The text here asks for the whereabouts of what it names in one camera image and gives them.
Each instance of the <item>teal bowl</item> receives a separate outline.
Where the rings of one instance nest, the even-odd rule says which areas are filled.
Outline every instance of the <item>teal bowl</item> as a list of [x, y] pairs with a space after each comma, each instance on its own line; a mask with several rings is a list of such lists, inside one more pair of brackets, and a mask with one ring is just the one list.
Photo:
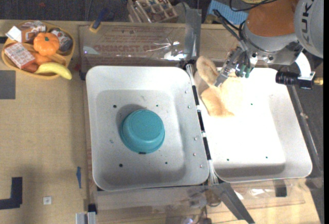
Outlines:
[[159, 115], [141, 109], [132, 112], [122, 121], [120, 138], [131, 151], [149, 154], [162, 146], [165, 128]]

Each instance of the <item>banana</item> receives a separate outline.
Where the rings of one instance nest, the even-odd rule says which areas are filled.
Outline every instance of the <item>banana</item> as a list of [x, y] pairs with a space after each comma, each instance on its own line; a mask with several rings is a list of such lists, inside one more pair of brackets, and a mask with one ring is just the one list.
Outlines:
[[57, 62], [47, 62], [41, 64], [34, 73], [40, 74], [40, 73], [49, 73], [49, 72], [59, 74], [60, 76], [68, 80], [72, 79], [72, 73], [70, 72], [70, 70], [66, 68], [64, 65]]

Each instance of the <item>gray square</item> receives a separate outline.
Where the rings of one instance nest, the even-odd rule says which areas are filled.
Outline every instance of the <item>gray square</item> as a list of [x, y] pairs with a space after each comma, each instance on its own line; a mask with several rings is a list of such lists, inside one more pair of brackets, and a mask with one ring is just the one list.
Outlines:
[[16, 71], [0, 70], [0, 100], [16, 98]]

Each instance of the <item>wooden table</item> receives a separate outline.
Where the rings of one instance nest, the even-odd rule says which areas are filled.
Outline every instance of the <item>wooden table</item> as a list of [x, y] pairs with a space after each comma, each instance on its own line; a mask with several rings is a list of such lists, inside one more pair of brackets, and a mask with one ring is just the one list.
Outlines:
[[[4, 36], [19, 22], [0, 20], [0, 36]], [[0, 199], [10, 197], [12, 177], [23, 178], [23, 203], [19, 209], [0, 210], [1, 223], [73, 224], [75, 214], [86, 212], [90, 202], [84, 81], [75, 69], [80, 60], [79, 26], [89, 23], [49, 22], [69, 31], [77, 41], [69, 66], [73, 79], [69, 81], [59, 77], [54, 80], [39, 80], [16, 72], [15, 99], [0, 100]], [[205, 28], [221, 29], [219, 35], [227, 35], [220, 26], [209, 25]], [[234, 46], [234, 42], [229, 42], [226, 46]], [[216, 51], [203, 53], [210, 58], [216, 57]], [[10, 70], [2, 60], [0, 70]], [[78, 167], [82, 173], [82, 188], [79, 188], [76, 177]], [[300, 190], [304, 203], [252, 209], [249, 213], [256, 223], [319, 223], [312, 197], [303, 182], [300, 183]], [[43, 205], [43, 197], [46, 196], [52, 197], [50, 205]], [[230, 212], [209, 217], [213, 223], [245, 223], [234, 221]], [[141, 218], [134, 223], [165, 223], [164, 218]], [[98, 214], [98, 223], [108, 223], [106, 213]]]

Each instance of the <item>can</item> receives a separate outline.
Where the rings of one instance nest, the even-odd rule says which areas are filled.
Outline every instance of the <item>can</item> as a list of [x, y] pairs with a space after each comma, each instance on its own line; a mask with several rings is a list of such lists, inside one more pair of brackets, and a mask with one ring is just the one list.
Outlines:
[[61, 31], [60, 28], [53, 29], [51, 33], [55, 34], [58, 37], [58, 40], [60, 42], [59, 50], [61, 52], [67, 52], [71, 48], [73, 44], [72, 39], [65, 32]]

